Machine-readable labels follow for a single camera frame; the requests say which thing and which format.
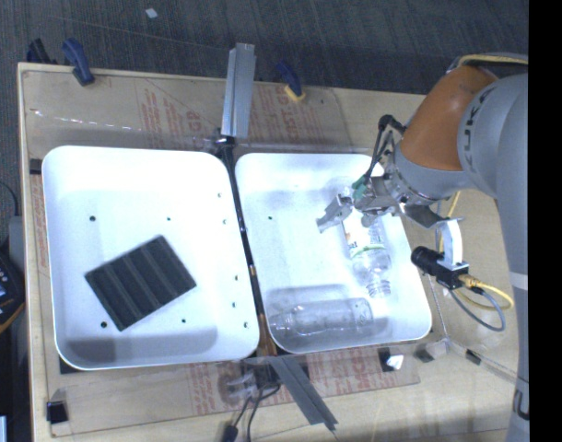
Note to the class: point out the black cylinder on white bracket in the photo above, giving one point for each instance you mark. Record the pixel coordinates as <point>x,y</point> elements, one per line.
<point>440,265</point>

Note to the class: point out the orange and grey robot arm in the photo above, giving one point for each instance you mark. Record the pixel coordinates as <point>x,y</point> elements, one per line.
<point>493,131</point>

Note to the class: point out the white plastic tray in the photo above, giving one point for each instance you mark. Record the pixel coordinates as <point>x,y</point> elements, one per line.
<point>138,191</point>
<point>299,247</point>

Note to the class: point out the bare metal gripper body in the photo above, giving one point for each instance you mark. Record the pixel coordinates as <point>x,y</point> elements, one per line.
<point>378,198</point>

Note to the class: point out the clear plastic bottle with label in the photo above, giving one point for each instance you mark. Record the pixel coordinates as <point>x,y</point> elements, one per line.
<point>371,260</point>

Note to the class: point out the brown cardboard board red print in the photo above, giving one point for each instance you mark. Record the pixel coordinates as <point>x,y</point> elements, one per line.
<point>124,108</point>

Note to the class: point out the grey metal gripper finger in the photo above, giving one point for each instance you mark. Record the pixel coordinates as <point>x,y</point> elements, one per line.
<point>334,212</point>
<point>371,220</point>

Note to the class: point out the black ribbed rectangular pad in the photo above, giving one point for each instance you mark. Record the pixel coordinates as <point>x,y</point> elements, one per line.
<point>140,282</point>

